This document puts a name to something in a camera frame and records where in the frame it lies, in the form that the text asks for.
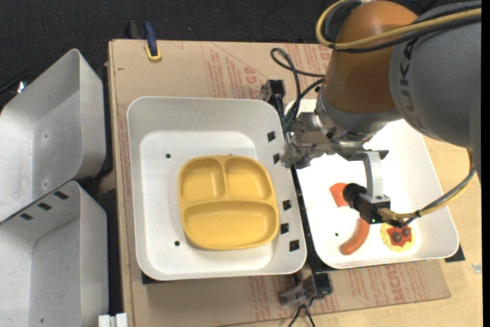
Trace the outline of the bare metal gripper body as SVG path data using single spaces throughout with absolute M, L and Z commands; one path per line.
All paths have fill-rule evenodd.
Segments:
M 315 159 L 324 154 L 353 159 L 364 151 L 364 135 L 340 127 L 328 116 L 302 112 L 289 134 L 289 151 L 295 159 Z

